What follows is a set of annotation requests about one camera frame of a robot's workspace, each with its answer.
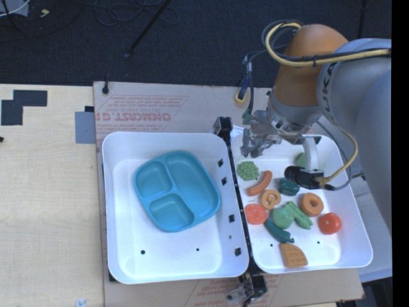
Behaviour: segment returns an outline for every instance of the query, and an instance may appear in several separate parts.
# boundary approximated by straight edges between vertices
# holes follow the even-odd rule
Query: toy cucumber
[[[273,223],[271,219],[267,219],[264,222],[265,227],[267,228],[268,232],[273,236],[273,238],[280,243],[294,243],[294,239],[291,238],[290,232],[287,232],[281,228],[279,228],[277,225]]]
[[[289,208],[293,210],[293,214],[294,214],[294,218],[295,221],[297,222],[297,224],[299,226],[301,226],[302,228],[305,228],[307,230],[311,229],[311,225],[313,225],[313,222],[310,220],[310,218],[305,215],[301,209],[299,209],[295,203],[293,203],[292,201],[287,202],[285,208]]]

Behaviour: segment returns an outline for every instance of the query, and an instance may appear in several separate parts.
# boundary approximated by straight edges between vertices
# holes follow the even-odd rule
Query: red tomato
[[[263,224],[267,220],[266,208],[258,203],[251,203],[244,208],[247,222],[250,224]]]
[[[334,234],[339,231],[342,227],[341,219],[334,212],[329,212],[328,214],[322,215],[318,221],[318,226],[324,234]]]

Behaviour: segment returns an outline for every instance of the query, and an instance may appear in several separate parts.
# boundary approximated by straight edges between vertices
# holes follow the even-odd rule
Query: toy donut
[[[307,216],[318,216],[324,209],[324,203],[319,196],[308,192],[300,200],[300,209]]]
[[[281,194],[276,190],[266,190],[261,195],[261,204],[264,208],[270,210],[273,209],[275,205],[281,202]]]

